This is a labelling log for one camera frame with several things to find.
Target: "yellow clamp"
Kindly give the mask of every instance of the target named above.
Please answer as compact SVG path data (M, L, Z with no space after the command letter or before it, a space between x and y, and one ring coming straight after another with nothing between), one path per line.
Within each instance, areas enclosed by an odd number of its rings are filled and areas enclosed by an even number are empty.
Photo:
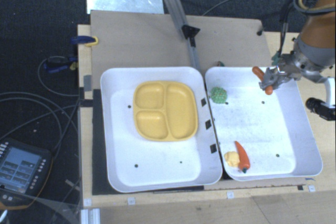
M92 37L92 38L94 38L94 42L86 43L85 47L93 47L98 45L98 37Z

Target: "yellow plate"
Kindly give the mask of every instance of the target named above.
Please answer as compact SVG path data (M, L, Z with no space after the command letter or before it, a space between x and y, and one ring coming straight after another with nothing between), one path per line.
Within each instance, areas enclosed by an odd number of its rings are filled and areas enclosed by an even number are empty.
M198 128L194 93L180 82L148 81L138 85L133 113L138 133L149 140L186 140Z

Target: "toy carrot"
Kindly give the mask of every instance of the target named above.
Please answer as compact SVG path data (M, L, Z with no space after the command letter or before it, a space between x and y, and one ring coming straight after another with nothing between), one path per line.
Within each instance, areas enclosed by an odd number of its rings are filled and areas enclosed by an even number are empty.
M246 171L250 168L250 160L248 159L248 156L246 154L245 149L237 142L235 141L238 154L239 154L239 169L243 171L243 173L246 173Z
M264 80L265 73L259 67L253 67L252 72L261 80ZM269 85L265 89L265 94L271 95L273 93L273 86Z

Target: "wooden table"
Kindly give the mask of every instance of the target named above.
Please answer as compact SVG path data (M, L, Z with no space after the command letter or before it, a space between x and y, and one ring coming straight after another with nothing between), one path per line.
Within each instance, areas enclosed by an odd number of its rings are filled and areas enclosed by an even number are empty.
M188 21L201 28L196 45L202 74L219 60L226 66L269 66L270 55L279 46L279 33L256 35L261 29L257 20L188 16ZM99 38L98 46L78 46L79 84L86 100L92 100L92 90L100 87L100 75L106 69L190 64L185 41L169 15L97 11L91 14L91 25L78 26L78 35L91 34ZM284 53L292 49L293 37L297 33L287 34ZM137 47L128 49L134 44ZM155 46L153 57L142 55L151 46ZM170 56L171 46L179 50L178 57ZM334 69L323 75L334 77ZM303 78L298 87L303 102L309 97L326 98L322 84ZM308 110L307 114L323 160L323 170L316 177L222 180L203 191L92 195L92 107L81 107L83 207L100 208L101 223L332 223L336 219L335 122ZM129 198L135 205L129 205Z

